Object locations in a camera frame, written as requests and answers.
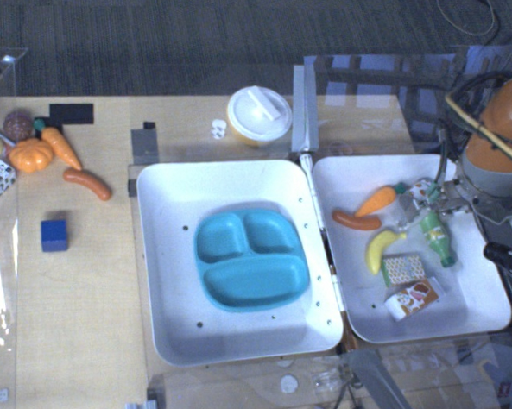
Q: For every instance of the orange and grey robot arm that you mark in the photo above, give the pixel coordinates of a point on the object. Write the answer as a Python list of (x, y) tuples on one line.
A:
[(499, 111)]

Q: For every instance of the brown and white carton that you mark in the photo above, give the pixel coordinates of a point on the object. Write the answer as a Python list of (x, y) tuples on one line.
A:
[(415, 298)]

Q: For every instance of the brown doughnut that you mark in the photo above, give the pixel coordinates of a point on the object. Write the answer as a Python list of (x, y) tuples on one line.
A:
[(17, 125)]

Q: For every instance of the yellow banana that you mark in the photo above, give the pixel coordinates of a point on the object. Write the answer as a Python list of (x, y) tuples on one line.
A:
[(376, 249)]

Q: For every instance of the orange-red sausage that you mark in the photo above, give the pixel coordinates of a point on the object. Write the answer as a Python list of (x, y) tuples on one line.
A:
[(356, 221), (88, 183)]

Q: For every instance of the pale wood board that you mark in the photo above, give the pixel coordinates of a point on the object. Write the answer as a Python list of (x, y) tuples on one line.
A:
[(182, 134)]

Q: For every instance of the black cylinder on white bracket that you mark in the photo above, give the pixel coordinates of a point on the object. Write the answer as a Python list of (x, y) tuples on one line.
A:
[(507, 255)]

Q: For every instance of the yellow bowl with white lid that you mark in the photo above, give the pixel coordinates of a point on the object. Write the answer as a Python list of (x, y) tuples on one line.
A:
[(257, 113)]

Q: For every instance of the orange carrot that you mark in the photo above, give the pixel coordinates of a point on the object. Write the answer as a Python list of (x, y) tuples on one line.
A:
[(377, 200), (62, 148)]

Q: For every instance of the blue cube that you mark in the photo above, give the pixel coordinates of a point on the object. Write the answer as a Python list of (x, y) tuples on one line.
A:
[(54, 236)]

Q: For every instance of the thin black and white rod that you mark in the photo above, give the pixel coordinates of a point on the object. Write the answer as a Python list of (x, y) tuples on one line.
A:
[(317, 204)]

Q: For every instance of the green and white carton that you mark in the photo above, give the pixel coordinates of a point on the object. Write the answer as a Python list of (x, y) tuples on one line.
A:
[(403, 270)]

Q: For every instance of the white plastic tray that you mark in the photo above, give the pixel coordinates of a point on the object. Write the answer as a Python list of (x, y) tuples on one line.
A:
[(172, 247), (473, 290)]

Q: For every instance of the blue divided plate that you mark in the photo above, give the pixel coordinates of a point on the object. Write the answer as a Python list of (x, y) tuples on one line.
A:
[(254, 281)]

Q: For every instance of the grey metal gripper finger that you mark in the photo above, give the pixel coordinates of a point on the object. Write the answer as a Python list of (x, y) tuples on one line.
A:
[(409, 202), (410, 221)]

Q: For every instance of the clear plastic bottle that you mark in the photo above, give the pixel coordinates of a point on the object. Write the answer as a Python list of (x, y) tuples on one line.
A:
[(329, 381)]

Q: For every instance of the white carton with orange spots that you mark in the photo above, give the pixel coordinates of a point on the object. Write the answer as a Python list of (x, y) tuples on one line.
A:
[(421, 189)]

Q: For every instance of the white round disc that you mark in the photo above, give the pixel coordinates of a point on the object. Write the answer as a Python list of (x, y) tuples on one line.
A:
[(289, 384)]

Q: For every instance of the green plastic bottle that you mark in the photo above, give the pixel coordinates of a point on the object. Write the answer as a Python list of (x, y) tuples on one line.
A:
[(437, 236)]

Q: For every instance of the orange pumpkin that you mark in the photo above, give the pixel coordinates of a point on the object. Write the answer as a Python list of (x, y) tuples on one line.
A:
[(31, 155)]

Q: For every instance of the small white plastic piece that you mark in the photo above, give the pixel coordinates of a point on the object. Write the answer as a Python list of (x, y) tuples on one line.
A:
[(219, 129)]

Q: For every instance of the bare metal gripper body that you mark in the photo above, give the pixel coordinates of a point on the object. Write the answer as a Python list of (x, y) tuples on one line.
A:
[(452, 199)]

